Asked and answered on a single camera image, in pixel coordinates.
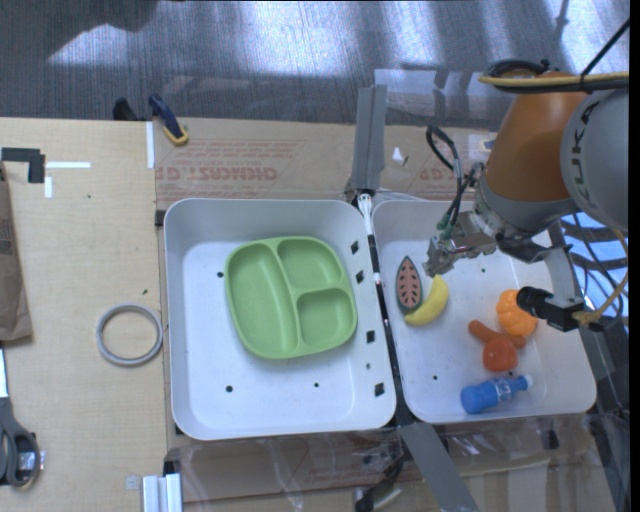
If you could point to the orange carrot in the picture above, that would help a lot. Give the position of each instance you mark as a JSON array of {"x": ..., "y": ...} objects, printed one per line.
[{"x": 482, "y": 330}]

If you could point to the green divided plate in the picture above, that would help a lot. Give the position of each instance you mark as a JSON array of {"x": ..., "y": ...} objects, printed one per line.
[{"x": 255, "y": 300}]

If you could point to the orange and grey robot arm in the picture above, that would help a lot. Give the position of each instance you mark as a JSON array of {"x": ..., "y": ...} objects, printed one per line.
[{"x": 535, "y": 150}]

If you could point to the black cylinder on white bracket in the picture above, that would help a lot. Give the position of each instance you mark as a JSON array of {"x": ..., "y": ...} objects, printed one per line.
[{"x": 547, "y": 305}]

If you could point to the toy watermelon slice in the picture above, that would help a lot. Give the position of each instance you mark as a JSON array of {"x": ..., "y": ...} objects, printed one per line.
[{"x": 409, "y": 287}]

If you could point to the orange toy pumpkin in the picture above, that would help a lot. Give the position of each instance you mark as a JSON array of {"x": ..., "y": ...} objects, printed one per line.
[{"x": 515, "y": 320}]

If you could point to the white plastic tray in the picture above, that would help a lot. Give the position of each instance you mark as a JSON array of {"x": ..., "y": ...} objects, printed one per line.
[
  {"x": 280, "y": 400},
  {"x": 450, "y": 370}
]

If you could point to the brown cardboard board red print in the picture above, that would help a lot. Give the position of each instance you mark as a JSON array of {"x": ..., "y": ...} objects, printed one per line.
[{"x": 280, "y": 165}]

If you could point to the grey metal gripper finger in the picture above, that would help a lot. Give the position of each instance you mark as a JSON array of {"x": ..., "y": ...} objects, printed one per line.
[
  {"x": 432, "y": 265},
  {"x": 448, "y": 261}
]

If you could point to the brown paper bag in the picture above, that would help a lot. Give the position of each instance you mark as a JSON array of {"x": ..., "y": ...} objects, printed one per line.
[{"x": 11, "y": 280}]

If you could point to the blue plastic bottle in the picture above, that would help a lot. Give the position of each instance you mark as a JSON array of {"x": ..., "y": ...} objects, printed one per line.
[{"x": 480, "y": 397}]

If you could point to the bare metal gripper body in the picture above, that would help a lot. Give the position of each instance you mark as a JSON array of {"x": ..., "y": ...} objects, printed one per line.
[{"x": 467, "y": 240}]

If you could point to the yellow banana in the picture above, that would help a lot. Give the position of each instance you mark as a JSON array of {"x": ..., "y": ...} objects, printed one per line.
[{"x": 432, "y": 305}]

